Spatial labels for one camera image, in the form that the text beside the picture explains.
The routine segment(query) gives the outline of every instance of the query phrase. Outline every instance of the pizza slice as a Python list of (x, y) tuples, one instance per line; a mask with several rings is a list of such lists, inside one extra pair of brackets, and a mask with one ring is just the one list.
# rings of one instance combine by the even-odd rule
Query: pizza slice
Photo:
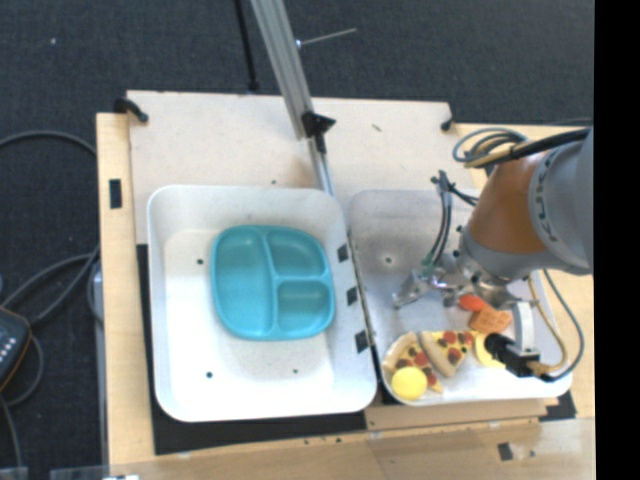
[(442, 384), (436, 376), (431, 361), (422, 350), (415, 332), (400, 336), (389, 347), (382, 362), (382, 369), (389, 375), (407, 366), (420, 368), (427, 377), (427, 388), (442, 393)]
[(422, 331), (420, 344), (437, 370), (453, 377), (473, 347), (476, 331)]

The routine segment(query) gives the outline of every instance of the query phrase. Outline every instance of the dark floor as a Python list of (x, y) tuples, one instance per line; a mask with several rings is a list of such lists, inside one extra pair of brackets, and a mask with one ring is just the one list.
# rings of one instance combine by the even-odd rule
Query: dark floor
[[(247, 10), (261, 93), (277, 87)], [(358, 32), (302, 50), (313, 96), (447, 101), (466, 122), (594, 113), (595, 0), (285, 0), (294, 33)], [(55, 130), (95, 144), (95, 114), (128, 89), (245, 92), (233, 0), (0, 0), (0, 141)], [(0, 301), (98, 240), (96, 162), (65, 139), (0, 142)], [(10, 306), (33, 318), (75, 264)], [(35, 328), (45, 367), (12, 407), (30, 478), (100, 463), (94, 321), (84, 282)], [(5, 390), (37, 374), (30, 352)], [(0, 415), (0, 469), (15, 466)]]

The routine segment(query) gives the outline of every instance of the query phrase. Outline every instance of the blue plate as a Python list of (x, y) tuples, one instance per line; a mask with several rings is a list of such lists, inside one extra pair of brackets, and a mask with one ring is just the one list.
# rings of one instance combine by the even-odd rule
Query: blue plate
[(298, 229), (226, 229), (213, 244), (211, 285), (222, 324), (245, 339), (309, 338), (326, 329), (335, 315), (324, 249)]

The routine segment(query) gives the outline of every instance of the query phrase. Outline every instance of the black clip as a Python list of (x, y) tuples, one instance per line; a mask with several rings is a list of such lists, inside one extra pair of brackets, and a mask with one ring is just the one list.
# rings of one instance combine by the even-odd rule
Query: black clip
[(316, 139), (316, 148), (320, 153), (327, 152), (327, 145), (324, 142), (324, 134), (336, 124), (335, 119), (314, 114), (310, 110), (302, 114), (302, 125), (307, 137)]
[(113, 102), (113, 111), (117, 114), (126, 114), (127, 111), (129, 111), (134, 114), (141, 123), (146, 123), (149, 120), (149, 116), (140, 110), (140, 107), (129, 98), (117, 98), (116, 101)]

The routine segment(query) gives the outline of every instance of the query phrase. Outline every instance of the white tray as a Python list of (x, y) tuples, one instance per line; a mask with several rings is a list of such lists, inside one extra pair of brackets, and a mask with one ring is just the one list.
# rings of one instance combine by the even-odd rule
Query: white tray
[[(309, 339), (256, 342), (231, 335), (218, 320), (209, 257), (216, 236), (242, 224), (290, 226), (325, 248), (336, 315)], [(149, 278), (155, 392), (164, 411), (187, 422), (355, 412), (377, 389), (349, 259), (342, 209), (315, 189), (167, 186), (148, 205)]]
[[(453, 224), (447, 251), (458, 243), (455, 228), (468, 221), (472, 207), (454, 198)], [(440, 226), (440, 198), (435, 190), (396, 191), (370, 190), (357, 194), (349, 206), (349, 226), (356, 263), (364, 290), (365, 307), (369, 315), (380, 362), (391, 344), (400, 335), (423, 330), (468, 329), (471, 313), (458, 307), (445, 308), (441, 295), (432, 291), (416, 302), (393, 309), (393, 293), (397, 293), (412, 269), (431, 249)], [(544, 296), (540, 280), (534, 275), (536, 290), (551, 320), (553, 316)], [(516, 283), (516, 295), (531, 299), (528, 286)], [(537, 312), (534, 312), (536, 346), (541, 361), (556, 364), (562, 357), (560, 347)], [(513, 327), (503, 334), (513, 338)], [(444, 392), (428, 390), (407, 405), (425, 406), (500, 399), (537, 399), (556, 397), (571, 385), (571, 375), (545, 383), (536, 378), (518, 378), (502, 369), (482, 366), (473, 352), (451, 378), (439, 376)], [(389, 379), (383, 376), (389, 392)]]

